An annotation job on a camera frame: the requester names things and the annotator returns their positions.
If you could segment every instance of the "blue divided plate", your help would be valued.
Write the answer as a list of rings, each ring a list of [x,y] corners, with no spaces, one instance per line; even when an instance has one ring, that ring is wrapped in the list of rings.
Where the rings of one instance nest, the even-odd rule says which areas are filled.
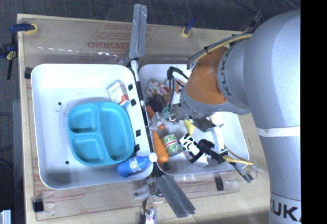
[[[77,105],[68,113],[67,127],[73,154],[85,165],[120,163],[134,152],[130,119],[116,103]]]

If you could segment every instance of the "small carton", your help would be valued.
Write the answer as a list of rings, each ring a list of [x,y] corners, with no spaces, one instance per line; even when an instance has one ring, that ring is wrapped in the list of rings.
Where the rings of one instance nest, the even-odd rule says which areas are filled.
[[[113,103],[117,103],[124,107],[130,102],[126,88],[121,81],[116,81],[112,86],[110,86],[108,88],[108,93]]]

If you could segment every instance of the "green can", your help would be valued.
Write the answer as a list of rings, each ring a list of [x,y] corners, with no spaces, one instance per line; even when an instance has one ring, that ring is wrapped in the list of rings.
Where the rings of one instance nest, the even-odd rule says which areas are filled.
[[[166,148],[168,156],[174,156],[182,151],[175,134],[166,135],[161,140]]]

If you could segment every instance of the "carrot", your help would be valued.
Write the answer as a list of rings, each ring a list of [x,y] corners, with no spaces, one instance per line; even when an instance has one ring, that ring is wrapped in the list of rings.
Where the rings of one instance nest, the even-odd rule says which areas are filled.
[[[165,148],[163,142],[161,141],[161,139],[159,138],[159,135],[157,134],[157,132],[153,132],[153,146],[154,146],[154,151],[158,157],[157,161],[159,163],[167,162],[169,156],[168,156],[166,148]]]

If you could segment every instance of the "white and blue object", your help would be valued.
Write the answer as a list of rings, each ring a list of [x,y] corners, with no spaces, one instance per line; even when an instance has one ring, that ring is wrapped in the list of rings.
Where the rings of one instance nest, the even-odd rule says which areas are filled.
[[[150,153],[148,156],[135,156],[127,161],[124,161],[117,166],[117,172],[122,177],[127,177],[138,171],[143,170],[150,163],[157,161],[156,153]]]
[[[67,116],[76,159],[89,166],[120,163],[134,152],[134,134],[125,109],[112,102],[84,103]]]

